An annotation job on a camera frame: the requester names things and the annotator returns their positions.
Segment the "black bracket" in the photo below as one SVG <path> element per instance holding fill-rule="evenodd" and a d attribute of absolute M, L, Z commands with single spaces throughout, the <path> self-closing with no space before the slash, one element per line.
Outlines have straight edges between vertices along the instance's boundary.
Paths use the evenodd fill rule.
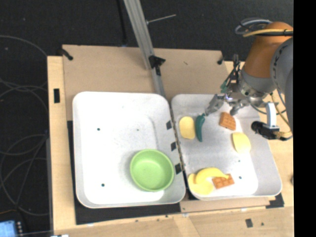
<path fill-rule="evenodd" d="M 150 62 L 150 66 L 152 67 L 152 69 L 156 70 L 156 74 L 157 76 L 161 76 L 161 72 L 160 72 L 160 66 L 165 62 L 165 59 L 156 57 L 154 55 L 149 56 L 149 62 Z"/>

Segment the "green bowl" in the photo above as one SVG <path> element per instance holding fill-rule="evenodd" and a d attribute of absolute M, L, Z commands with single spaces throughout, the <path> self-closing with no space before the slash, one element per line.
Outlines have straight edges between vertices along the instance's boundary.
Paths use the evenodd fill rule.
<path fill-rule="evenodd" d="M 149 192 L 165 190 L 174 178 L 171 160 L 161 151 L 139 151 L 130 162 L 130 174 L 135 184 Z"/>

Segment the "wooden table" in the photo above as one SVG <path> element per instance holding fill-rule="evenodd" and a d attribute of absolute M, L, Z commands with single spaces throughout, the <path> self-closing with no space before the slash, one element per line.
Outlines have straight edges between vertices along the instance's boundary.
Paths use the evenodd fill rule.
<path fill-rule="evenodd" d="M 67 121 L 72 98 L 84 90 L 154 92 L 140 50 L 132 47 L 64 45 L 74 57 L 48 57 L 52 225 L 73 236 L 293 236 L 293 139 L 269 141 L 281 179 L 284 207 L 269 208 L 275 197 L 180 202 L 181 213 L 77 225 Z M 168 101 L 179 93 L 219 93 L 232 62 L 218 65 L 220 51 L 155 49 Z M 263 121 L 266 117 L 260 114 Z M 277 117 L 282 131 L 286 124 Z"/>

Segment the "blue screen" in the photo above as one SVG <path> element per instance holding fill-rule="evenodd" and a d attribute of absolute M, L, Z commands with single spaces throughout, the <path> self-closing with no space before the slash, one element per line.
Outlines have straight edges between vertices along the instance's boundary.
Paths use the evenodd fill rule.
<path fill-rule="evenodd" d="M 16 235 L 17 235 L 17 232 L 16 232 L 14 220 L 0 222 L 0 236 L 1 237 L 15 237 Z"/>

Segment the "brown waffle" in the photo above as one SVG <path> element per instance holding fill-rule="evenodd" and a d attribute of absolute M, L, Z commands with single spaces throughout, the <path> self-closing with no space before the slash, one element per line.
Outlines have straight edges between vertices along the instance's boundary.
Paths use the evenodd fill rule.
<path fill-rule="evenodd" d="M 227 175 L 229 175 L 228 179 L 226 179 L 225 177 L 214 177 L 212 179 L 215 188 L 220 189 L 222 187 L 226 187 L 228 185 L 232 185 L 235 183 L 231 174 L 227 174 Z"/>
<path fill-rule="evenodd" d="M 229 113 L 222 112 L 219 120 L 219 125 L 228 128 L 230 130 L 236 130 L 236 121 Z"/>

